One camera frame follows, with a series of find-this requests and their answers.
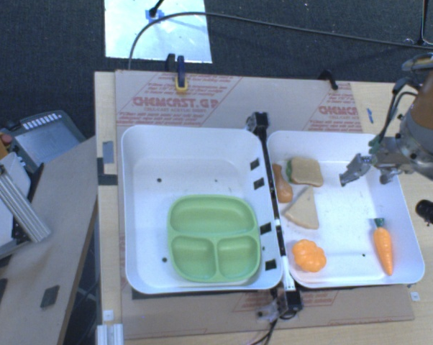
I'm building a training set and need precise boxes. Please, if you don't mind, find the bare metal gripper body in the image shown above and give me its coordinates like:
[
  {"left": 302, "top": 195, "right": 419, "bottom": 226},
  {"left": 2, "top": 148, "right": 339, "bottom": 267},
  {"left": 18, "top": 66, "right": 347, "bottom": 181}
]
[{"left": 369, "top": 137, "right": 433, "bottom": 182}]

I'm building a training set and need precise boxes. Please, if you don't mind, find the white plastic tray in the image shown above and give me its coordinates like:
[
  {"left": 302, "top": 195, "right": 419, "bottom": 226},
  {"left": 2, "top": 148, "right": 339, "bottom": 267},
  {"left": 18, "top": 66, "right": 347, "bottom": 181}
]
[
  {"left": 120, "top": 124, "right": 285, "bottom": 295},
  {"left": 266, "top": 130, "right": 427, "bottom": 290}
]

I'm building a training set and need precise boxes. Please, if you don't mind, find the brown toy sandwich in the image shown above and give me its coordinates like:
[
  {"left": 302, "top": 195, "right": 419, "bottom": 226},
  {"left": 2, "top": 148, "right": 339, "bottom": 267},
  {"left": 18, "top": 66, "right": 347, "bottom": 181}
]
[{"left": 285, "top": 156, "right": 324, "bottom": 188}]

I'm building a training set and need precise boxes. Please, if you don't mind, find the beige triangular bread slice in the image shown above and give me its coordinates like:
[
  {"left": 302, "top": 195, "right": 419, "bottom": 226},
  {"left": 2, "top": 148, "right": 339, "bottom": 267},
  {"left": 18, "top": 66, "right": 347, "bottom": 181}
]
[{"left": 283, "top": 185, "right": 320, "bottom": 231}]

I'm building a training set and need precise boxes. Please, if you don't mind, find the orange carrot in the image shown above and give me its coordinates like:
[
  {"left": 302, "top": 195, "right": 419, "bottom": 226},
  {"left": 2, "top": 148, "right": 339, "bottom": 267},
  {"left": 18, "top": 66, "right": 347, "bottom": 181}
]
[{"left": 372, "top": 217, "right": 395, "bottom": 277}]

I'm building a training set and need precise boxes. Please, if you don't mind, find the orange-brown toy chicken drumstick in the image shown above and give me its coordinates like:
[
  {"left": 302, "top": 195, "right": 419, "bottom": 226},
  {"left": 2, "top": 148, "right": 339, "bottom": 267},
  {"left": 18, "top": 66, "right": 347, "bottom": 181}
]
[{"left": 271, "top": 162, "right": 294, "bottom": 204}]

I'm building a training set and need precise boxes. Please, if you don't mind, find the thin black and white rod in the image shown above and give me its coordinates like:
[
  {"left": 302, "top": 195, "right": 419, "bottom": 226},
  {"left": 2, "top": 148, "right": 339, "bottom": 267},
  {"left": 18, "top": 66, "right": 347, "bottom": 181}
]
[{"left": 258, "top": 126, "right": 296, "bottom": 291}]

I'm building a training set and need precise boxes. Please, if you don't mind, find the orange toy pumpkin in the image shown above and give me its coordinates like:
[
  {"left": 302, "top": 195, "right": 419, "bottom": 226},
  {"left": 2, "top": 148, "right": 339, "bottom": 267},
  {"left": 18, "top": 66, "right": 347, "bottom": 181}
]
[{"left": 291, "top": 239, "right": 328, "bottom": 274}]

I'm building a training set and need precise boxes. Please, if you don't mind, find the brown cardboard board red print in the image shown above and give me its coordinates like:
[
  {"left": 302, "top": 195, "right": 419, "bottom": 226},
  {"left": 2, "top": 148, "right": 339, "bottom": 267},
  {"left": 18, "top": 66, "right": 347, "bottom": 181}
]
[{"left": 114, "top": 69, "right": 416, "bottom": 340}]

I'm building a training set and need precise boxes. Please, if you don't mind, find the green divided plate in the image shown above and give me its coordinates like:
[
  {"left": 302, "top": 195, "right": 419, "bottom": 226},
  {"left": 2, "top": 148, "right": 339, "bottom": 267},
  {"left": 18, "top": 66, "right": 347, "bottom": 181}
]
[{"left": 166, "top": 193, "right": 263, "bottom": 285}]

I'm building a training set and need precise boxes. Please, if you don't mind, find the black block with thin wires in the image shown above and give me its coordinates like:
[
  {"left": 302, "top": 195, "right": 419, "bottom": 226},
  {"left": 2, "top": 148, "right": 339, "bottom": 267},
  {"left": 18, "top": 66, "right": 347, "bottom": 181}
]
[
  {"left": 245, "top": 111, "right": 270, "bottom": 135},
  {"left": 273, "top": 288, "right": 304, "bottom": 320}
]

